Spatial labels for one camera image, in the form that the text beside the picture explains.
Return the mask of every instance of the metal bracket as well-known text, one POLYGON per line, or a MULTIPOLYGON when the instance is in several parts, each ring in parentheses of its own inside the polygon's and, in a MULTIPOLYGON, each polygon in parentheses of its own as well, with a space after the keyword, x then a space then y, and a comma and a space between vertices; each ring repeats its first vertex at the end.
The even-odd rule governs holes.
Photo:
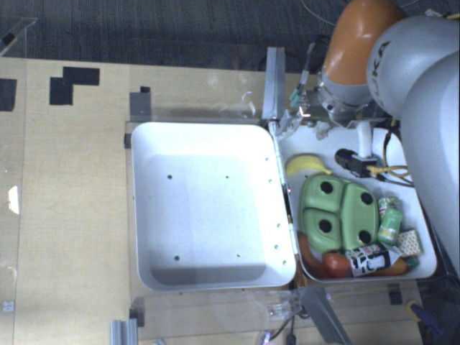
POLYGON ((287 138, 295 133, 302 122, 302 116, 300 113, 291 114, 289 110, 285 110, 280 120, 280 127, 277 130, 277 140, 287 138))
POLYGON ((137 345, 137 319, 110 322, 110 345, 137 345))
POLYGON ((130 121, 152 121, 152 97, 149 87, 141 87, 139 93, 129 94, 129 120, 130 121))
POLYGON ((327 344, 351 344, 322 287, 302 287, 299 297, 327 344))
POLYGON ((280 120, 285 109, 286 55, 284 47, 268 47, 262 120, 280 120))

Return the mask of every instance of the red tomato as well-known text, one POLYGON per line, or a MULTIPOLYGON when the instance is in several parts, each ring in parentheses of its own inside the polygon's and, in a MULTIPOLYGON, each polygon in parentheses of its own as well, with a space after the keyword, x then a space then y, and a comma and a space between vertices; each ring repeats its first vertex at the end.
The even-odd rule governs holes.
POLYGON ((323 254, 323 266, 327 277, 341 279, 351 276, 350 261, 339 253, 323 254))

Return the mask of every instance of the green bottle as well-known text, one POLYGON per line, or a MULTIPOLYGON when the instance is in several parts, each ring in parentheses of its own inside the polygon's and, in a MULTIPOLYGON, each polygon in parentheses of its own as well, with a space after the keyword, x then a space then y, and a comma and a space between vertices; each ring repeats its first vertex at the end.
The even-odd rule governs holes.
POLYGON ((394 207, 388 207, 377 233, 377 241, 389 245, 395 245, 397 235, 400 232, 403 213, 394 207))

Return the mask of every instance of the hole in tray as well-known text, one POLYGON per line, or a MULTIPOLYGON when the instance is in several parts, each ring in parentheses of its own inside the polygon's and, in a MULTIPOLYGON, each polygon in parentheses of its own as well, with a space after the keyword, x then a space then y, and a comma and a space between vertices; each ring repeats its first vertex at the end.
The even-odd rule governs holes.
POLYGON ((332 230, 332 224, 327 220, 321 220, 319 221, 319 229, 323 233, 328 233, 330 230, 332 230))
POLYGON ((367 205, 369 204, 372 204, 372 202, 374 201, 374 199, 372 198, 372 196, 368 193, 362 193, 361 194, 361 201, 363 201, 364 203, 366 203, 367 205))
POLYGON ((359 240, 361 240, 365 244, 369 244, 371 242, 371 234, 369 234, 366 230, 361 230, 358 234, 359 240))
POLYGON ((329 182, 325 181, 325 182, 321 183, 321 190, 325 194, 331 194, 333 189, 334 188, 332 188, 332 184, 330 184, 329 182))

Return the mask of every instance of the clear plastic panel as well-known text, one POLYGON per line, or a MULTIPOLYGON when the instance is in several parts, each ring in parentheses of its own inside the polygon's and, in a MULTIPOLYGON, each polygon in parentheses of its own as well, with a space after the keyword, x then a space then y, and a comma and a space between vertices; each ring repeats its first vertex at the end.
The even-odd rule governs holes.
POLYGON ((14 334, 26 99, 27 30, 35 19, 0 17, 0 343, 14 334))
MULTIPOLYGON (((203 121, 256 124, 262 115, 267 48, 217 42, 143 40, 144 61, 133 65, 130 92, 150 87, 153 121, 203 121)), ((303 63, 286 55, 286 68, 303 63)), ((299 81, 286 76, 286 96, 299 81)))

